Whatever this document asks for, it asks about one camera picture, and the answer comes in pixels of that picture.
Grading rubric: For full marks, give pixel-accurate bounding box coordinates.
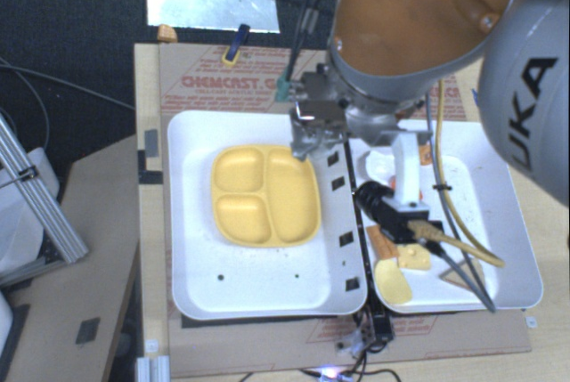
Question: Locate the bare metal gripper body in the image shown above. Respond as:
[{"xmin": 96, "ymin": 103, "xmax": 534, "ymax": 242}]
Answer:
[{"xmin": 289, "ymin": 64, "xmax": 354, "ymax": 135}]

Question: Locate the yellow divided plate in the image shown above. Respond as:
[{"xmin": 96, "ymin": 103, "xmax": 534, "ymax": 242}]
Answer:
[{"xmin": 210, "ymin": 143, "xmax": 322, "ymax": 249}]

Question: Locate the white toy food piece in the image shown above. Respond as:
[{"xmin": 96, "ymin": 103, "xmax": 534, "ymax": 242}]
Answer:
[{"xmin": 363, "ymin": 150, "xmax": 398, "ymax": 182}]

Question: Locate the brown cardboard board red print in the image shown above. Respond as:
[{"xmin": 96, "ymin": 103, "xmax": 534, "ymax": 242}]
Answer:
[{"xmin": 158, "ymin": 43, "xmax": 533, "ymax": 378}]

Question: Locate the thin black rod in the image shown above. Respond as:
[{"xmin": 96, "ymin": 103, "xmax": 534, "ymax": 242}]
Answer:
[{"xmin": 343, "ymin": 142, "xmax": 380, "ymax": 320}]

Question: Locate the orange striped toy bacon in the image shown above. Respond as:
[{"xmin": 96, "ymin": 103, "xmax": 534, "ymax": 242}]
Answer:
[{"xmin": 365, "ymin": 224, "xmax": 401, "ymax": 262}]

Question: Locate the white plastic tray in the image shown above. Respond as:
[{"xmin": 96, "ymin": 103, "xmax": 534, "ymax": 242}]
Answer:
[
  {"xmin": 167, "ymin": 110, "xmax": 370, "ymax": 321},
  {"xmin": 349, "ymin": 118, "xmax": 545, "ymax": 314}
]

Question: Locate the yellow toy cheese slice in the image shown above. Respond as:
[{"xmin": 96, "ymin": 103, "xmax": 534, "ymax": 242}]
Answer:
[{"xmin": 396, "ymin": 243, "xmax": 433, "ymax": 272}]

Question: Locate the yellow oval toy chip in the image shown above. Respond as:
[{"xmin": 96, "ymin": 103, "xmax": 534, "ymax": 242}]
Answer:
[{"xmin": 373, "ymin": 258, "xmax": 413, "ymax": 306}]

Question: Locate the orange toy biscuit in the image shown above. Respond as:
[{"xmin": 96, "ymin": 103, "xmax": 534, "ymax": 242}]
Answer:
[{"xmin": 156, "ymin": 23, "xmax": 177, "ymax": 45}]

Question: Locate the brown triangular toy slice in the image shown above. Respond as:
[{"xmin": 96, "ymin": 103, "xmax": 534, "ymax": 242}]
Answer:
[{"xmin": 439, "ymin": 257, "xmax": 487, "ymax": 291}]

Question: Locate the black cylinder on white bracket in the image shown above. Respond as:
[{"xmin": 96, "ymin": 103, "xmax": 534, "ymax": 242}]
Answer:
[{"xmin": 354, "ymin": 129, "xmax": 445, "ymax": 245}]

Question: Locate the black block with thin wires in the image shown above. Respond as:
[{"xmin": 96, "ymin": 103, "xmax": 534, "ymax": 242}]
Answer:
[{"xmin": 370, "ymin": 310, "xmax": 396, "ymax": 344}]

